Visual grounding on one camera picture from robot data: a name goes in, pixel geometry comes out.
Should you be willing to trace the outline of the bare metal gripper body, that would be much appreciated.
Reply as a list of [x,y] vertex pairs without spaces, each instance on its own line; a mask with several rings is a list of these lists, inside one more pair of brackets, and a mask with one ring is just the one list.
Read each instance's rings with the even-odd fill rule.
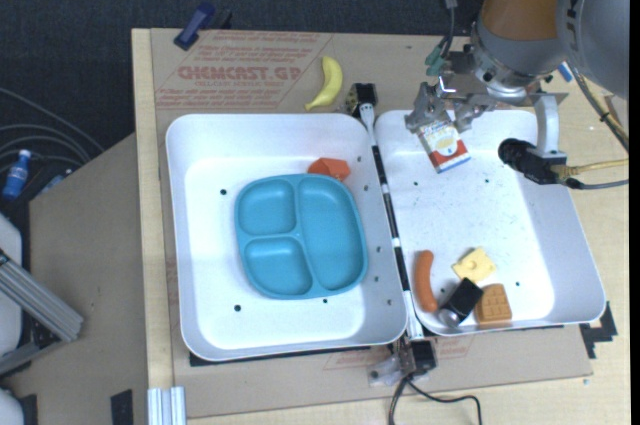
[[439,69],[442,98],[452,109],[528,105],[542,73],[515,70],[482,50],[451,51]]

